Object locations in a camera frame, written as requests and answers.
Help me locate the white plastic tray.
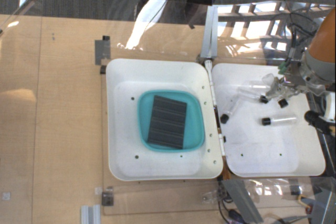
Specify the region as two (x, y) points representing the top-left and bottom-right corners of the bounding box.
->
(105, 58), (224, 182)
(211, 62), (327, 178)

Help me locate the black cylinder on white bracket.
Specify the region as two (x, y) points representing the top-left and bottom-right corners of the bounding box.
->
(303, 90), (336, 136)

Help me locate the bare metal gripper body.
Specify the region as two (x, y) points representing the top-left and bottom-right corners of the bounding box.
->
(281, 61), (332, 97)

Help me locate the teal plate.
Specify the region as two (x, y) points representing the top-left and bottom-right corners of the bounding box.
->
(137, 89), (206, 153)

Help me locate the thin black and white rod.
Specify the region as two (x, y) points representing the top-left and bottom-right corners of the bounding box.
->
(204, 59), (228, 158)

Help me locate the clear plastic bottle black cap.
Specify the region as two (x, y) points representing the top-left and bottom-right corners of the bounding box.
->
(261, 73), (289, 109)
(261, 115), (298, 127)
(219, 95), (241, 124)
(237, 87), (269, 104)

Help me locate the dark striped rectangular pad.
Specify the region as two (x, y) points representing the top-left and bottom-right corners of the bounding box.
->
(146, 95), (188, 151)

